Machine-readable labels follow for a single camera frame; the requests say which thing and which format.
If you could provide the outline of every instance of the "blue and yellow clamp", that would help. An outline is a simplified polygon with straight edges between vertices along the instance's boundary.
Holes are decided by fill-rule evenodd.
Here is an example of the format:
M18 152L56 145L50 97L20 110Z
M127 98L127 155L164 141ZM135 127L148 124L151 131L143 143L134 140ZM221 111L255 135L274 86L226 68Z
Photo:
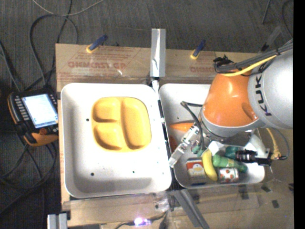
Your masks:
M101 36L99 39L97 39L94 43L90 44L86 50L88 53L93 53L95 50L98 49L100 45L102 45L106 40L108 39L107 35Z
M197 59L200 51L204 48L204 46L205 46L205 40L202 40L201 43L197 46L197 48L192 52L191 58Z

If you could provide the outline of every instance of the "yellow cable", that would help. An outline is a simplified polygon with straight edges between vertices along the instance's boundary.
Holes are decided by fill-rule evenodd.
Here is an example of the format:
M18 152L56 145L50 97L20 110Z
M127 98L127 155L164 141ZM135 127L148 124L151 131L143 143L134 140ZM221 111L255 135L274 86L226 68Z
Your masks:
M273 55L273 56L271 56L271 57L269 57L267 59L261 60L260 62L254 63L254 64L248 66L247 68L244 68L241 71L237 71L237 72L234 72L234 73L224 73L222 75L225 75L225 76L237 76L237 75L244 74L244 73L254 69L255 67L257 67L257 66L259 66L259 65L261 65L261 64L263 64L263 63L265 63L265 62L267 62L267 61L269 61L269 60L271 60L271 59L273 59L275 57L276 57L276 55Z
M271 155L271 159L277 159L278 157L282 156L279 149L278 149L278 145L276 143L275 137L273 136L271 130L269 128L266 128L271 139L273 142L273 154Z

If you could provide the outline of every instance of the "gray floor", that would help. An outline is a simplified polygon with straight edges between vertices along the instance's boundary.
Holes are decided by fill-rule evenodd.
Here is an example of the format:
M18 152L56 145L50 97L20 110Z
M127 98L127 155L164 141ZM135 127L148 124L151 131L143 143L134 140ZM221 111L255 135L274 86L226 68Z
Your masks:
M36 0L45 9L63 15L69 12L70 0ZM71 13L82 11L100 0L72 0ZM206 50L224 52L258 52L277 26L282 33L272 47L282 46L293 37L293 0L271 0L264 24L268 0L105 0L78 15L69 16L61 33L60 43L91 44L106 34L105 45L151 46L151 29L166 29L168 49L192 50L206 39ZM30 46L32 41L44 72L52 68L54 45L64 19L47 16L46 11L32 0L0 0L0 41L9 60L14 78L25 90L41 76ZM77 27L77 34L71 21ZM9 170L22 152L22 145L12 131L6 96L16 87L10 80L3 57L0 57L0 172ZM55 72L49 81L56 89ZM34 85L37 89L42 82ZM30 149L42 172L52 159L46 148ZM30 186L39 179L28 154L20 167L10 176L14 182ZM44 186L28 196L14 201L24 190L0 184L0 228L41 228L43 201L45 214L60 212L59 167Z

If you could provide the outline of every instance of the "yellow divided dish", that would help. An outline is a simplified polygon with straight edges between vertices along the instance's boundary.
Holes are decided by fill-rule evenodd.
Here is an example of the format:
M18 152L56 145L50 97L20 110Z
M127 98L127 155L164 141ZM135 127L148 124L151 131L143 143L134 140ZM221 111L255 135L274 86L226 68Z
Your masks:
M107 150L129 152L145 148L151 141L148 112L132 97L105 97L92 107L95 141Z

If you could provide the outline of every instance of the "white cable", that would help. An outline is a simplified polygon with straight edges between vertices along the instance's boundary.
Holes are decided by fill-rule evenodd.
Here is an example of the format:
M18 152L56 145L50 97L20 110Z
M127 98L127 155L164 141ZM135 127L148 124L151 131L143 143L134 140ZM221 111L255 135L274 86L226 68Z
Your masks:
M38 7L40 7L42 10L46 11L47 13L55 14L54 12L51 12L51 11L45 9L44 7L42 7L36 0L32 0L32 1L33 1ZM100 1L98 1L98 2L96 2L96 3L94 3L94 4L92 4L91 6L85 8L85 9L79 11L79 12L76 12L76 13L69 13L69 14L63 14L63 15L61 15L61 16L72 16L72 15L77 15L77 14L83 13L83 12L85 12L86 10L88 10L88 9L90 9L90 8L92 8L92 7L94 7L95 5L97 5L97 4L99 4L99 3L103 2L103 1L105 1L105 0L100 0Z

